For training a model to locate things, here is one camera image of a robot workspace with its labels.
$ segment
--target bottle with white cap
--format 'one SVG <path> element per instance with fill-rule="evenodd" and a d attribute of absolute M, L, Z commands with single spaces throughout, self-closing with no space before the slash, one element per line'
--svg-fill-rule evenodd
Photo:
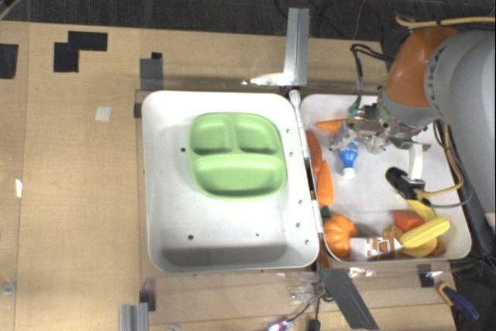
<path fill-rule="evenodd" d="M 353 164 L 358 156 L 358 142 L 353 140 L 344 148 L 339 150 L 339 158 L 343 162 L 343 176 L 345 178 L 353 178 L 355 176 L 355 169 Z"/>

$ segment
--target yellow cable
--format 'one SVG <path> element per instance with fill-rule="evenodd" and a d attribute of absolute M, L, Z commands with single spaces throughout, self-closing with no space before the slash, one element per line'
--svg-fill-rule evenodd
<path fill-rule="evenodd" d="M 456 161 L 453 159 L 453 148 L 451 145 L 451 139 L 449 138 L 450 134 L 448 132 L 448 125 L 444 123 L 444 149 L 446 151 L 446 157 L 448 158 L 448 163 L 455 172 L 456 180 L 458 181 L 454 186 L 449 188 L 441 189 L 439 191 L 423 191 L 422 189 L 414 189 L 414 192 L 417 194 L 418 198 L 431 198 L 433 196 L 444 195 L 445 193 L 449 193 L 451 191 L 456 191 L 463 186 L 464 179 L 463 175 L 456 164 Z"/>
<path fill-rule="evenodd" d="M 396 22 L 401 26 L 406 26 L 408 28 L 429 28 L 432 26 L 449 26 L 449 25 L 462 25 L 462 24 L 473 24 L 473 23 L 490 23 L 495 24 L 495 17 L 462 17 L 453 19 L 441 19 L 439 21 L 408 21 L 400 16 L 396 16 Z"/>

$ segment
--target orange pumpkin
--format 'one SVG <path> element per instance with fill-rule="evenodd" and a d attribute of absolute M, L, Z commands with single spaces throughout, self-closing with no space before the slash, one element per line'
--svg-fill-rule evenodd
<path fill-rule="evenodd" d="M 327 247 L 338 258 L 350 256 L 350 237 L 357 237 L 355 225 L 347 217 L 335 214 L 324 223 Z"/>

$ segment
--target carrot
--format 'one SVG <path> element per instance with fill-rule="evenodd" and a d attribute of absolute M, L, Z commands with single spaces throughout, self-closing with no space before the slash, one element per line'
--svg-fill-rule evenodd
<path fill-rule="evenodd" d="M 312 171 L 313 174 L 318 174 L 322 164 L 322 149 L 320 148 L 319 140 L 317 140 L 315 134 L 309 130 L 306 133 L 308 148 L 310 149 L 310 158 L 312 159 Z"/>
<path fill-rule="evenodd" d="M 322 162 L 317 180 L 317 200 L 320 205 L 331 205 L 334 202 L 334 186 L 329 166 L 325 160 Z"/>
<path fill-rule="evenodd" d="M 355 120 L 350 119 L 346 121 L 348 124 L 354 124 Z M 326 131 L 330 131 L 331 133 L 336 133 L 337 130 L 343 124 L 343 119 L 335 119 L 335 120 L 326 120 L 325 122 L 317 122 L 315 127 L 319 129 L 324 129 Z"/>
<path fill-rule="evenodd" d="M 414 211 L 393 211 L 393 216 L 394 225 L 403 232 L 408 232 L 424 223 L 422 217 Z"/>

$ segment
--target wooden surface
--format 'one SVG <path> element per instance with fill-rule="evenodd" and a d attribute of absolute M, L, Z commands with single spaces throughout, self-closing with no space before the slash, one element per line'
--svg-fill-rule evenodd
<path fill-rule="evenodd" d="M 282 71 L 284 38 L 25 26 L 0 25 L 2 43 L 15 29 L 29 32 L 18 42 L 21 49 L 29 48 L 29 78 L 15 331 L 114 330 L 119 305 L 135 305 L 141 285 L 133 118 L 140 58 L 150 57 L 152 51 L 163 53 L 166 78 L 243 80 Z M 107 32 L 108 51 L 81 51 L 78 74 L 55 74 L 53 43 L 67 42 L 69 29 Z M 310 40 L 309 80 L 354 82 L 349 46 L 350 42 Z M 378 61 L 364 60 L 364 67 L 366 83 L 384 81 L 385 69 Z M 9 83 L 2 86 L 3 101 L 13 95 Z M 112 107 L 109 122 L 95 121 L 99 106 Z M 4 223 L 2 229 L 16 229 L 15 221 Z M 451 281 L 449 267 L 443 266 L 439 277 Z M 419 288 L 415 272 L 414 277 L 397 273 L 356 283 L 382 329 L 454 329 L 450 309 L 433 289 Z M 157 324 L 154 331 L 166 330 L 166 321 L 178 321 L 184 330 L 258 330 L 299 309 L 289 305 L 286 284 L 275 281 L 277 275 L 268 275 L 262 288 L 243 284 L 250 274 L 154 277 L 158 288 L 171 296 L 170 302 L 163 302 L 162 315 L 151 316 Z M 250 295 L 253 291 L 263 291 L 266 298 L 257 301 Z M 243 300 L 245 309 L 227 305 Z M 277 310 L 267 316 L 267 305 Z M 162 319 L 163 313 L 173 315 Z M 324 305 L 321 318 L 322 329 L 347 329 L 335 304 Z M 0 329 L 12 329 L 12 319 L 1 317 Z M 305 329 L 304 322 L 297 329 Z"/>

